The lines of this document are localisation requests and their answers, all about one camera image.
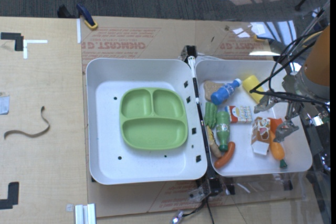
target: green divided plate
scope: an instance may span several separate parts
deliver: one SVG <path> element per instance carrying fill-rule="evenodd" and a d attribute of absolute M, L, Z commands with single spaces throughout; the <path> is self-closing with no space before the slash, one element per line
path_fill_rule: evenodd
<path fill-rule="evenodd" d="M 120 103 L 120 129 L 125 142 L 141 150 L 168 150 L 183 145 L 188 136 L 183 101 L 161 88 L 127 91 Z"/>

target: wooden table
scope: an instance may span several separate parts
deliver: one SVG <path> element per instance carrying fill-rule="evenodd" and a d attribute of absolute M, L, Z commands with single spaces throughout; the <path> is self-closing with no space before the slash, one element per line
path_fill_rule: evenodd
<path fill-rule="evenodd" d="M 9 113 L 0 115 L 0 199 L 8 184 L 19 182 L 18 204 L 0 210 L 0 223 L 73 223 L 67 205 L 88 203 L 81 45 L 77 20 L 2 17 L 0 32 L 21 33 L 28 57 L 14 50 L 13 40 L 0 40 L 0 93 L 10 98 Z M 37 133 L 30 138 L 3 134 L 9 130 Z M 323 223 L 308 182 L 303 198 L 211 208 L 218 223 Z M 116 216 L 97 223 L 169 223 L 175 212 Z M 206 208 L 183 223 L 211 223 Z"/>

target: sausage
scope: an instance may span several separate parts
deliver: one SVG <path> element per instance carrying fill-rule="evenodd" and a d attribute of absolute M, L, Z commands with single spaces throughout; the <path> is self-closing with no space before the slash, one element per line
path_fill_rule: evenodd
<path fill-rule="evenodd" d="M 227 144 L 227 152 L 224 153 L 224 155 L 222 157 L 220 157 L 217 161 L 215 161 L 215 168 L 221 168 L 222 166 L 224 166 L 225 164 L 227 164 L 229 162 L 229 160 L 232 158 L 233 152 L 235 151 L 236 148 L 236 144 L 233 141 L 230 141 Z"/>

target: yellow cup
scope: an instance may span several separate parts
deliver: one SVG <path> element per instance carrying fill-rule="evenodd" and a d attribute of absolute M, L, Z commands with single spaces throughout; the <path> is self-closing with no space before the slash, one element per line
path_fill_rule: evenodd
<path fill-rule="evenodd" d="M 260 102 L 260 99 L 264 95 L 255 92 L 250 93 L 250 90 L 252 90 L 258 84 L 260 84 L 260 82 L 255 75 L 249 76 L 247 79 L 243 80 L 243 88 L 257 103 Z M 260 86 L 257 88 L 257 91 L 264 92 L 264 89 L 262 88 L 262 86 Z"/>

